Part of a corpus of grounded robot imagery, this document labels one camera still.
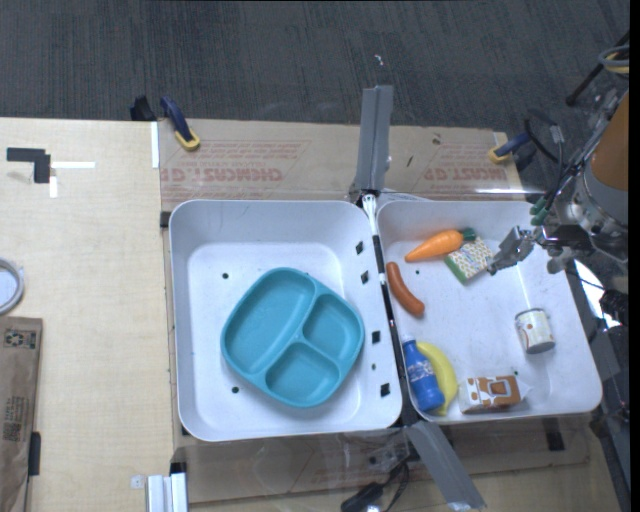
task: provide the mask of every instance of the blue bottle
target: blue bottle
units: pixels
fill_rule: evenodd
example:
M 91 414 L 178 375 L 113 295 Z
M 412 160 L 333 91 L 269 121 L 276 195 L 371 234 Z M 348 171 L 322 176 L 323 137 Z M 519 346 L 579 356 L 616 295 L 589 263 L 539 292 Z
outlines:
M 413 336 L 402 337 L 402 350 L 407 366 L 407 376 L 413 390 L 413 396 L 418 409 L 430 411 L 444 404 L 444 395 L 438 387 L 438 380 L 433 371 L 433 366 L 418 350 Z

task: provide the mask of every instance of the white can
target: white can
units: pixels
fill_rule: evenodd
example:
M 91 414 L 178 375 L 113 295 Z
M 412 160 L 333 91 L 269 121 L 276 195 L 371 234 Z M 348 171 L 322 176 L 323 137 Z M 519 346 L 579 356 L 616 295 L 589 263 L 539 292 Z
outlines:
M 556 346 L 547 314 L 533 308 L 516 315 L 516 329 L 527 354 L 539 354 Z

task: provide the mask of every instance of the brown sausage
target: brown sausage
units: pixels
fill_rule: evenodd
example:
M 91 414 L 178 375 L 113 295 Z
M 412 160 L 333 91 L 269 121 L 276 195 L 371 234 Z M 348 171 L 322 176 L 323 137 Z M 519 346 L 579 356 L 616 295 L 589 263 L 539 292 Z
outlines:
M 387 263 L 387 281 L 389 282 L 389 288 L 391 293 L 398 300 L 400 305 L 414 316 L 422 316 L 424 313 L 424 302 L 418 299 L 402 279 L 400 275 L 400 267 L 398 264 L 390 261 Z

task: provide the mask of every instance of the blue divided plate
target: blue divided plate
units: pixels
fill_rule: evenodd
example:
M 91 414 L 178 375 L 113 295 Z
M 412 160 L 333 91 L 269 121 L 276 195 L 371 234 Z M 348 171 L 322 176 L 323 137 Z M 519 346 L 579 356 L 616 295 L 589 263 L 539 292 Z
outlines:
M 344 381 L 364 341 L 360 316 L 342 297 L 293 268 L 265 273 L 222 329 L 229 365 L 293 407 L 326 401 Z

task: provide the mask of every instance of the bottle cap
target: bottle cap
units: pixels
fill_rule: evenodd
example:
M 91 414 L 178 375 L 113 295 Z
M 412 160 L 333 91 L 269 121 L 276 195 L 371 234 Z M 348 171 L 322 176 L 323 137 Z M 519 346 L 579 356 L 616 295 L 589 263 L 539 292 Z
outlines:
M 460 231 L 465 242 L 473 242 L 476 239 L 476 232 L 473 228 L 466 228 Z
M 403 334 L 400 337 L 400 341 L 404 345 L 405 343 L 409 343 L 411 341 L 416 341 L 416 338 L 415 338 L 415 336 L 412 336 L 411 334 Z

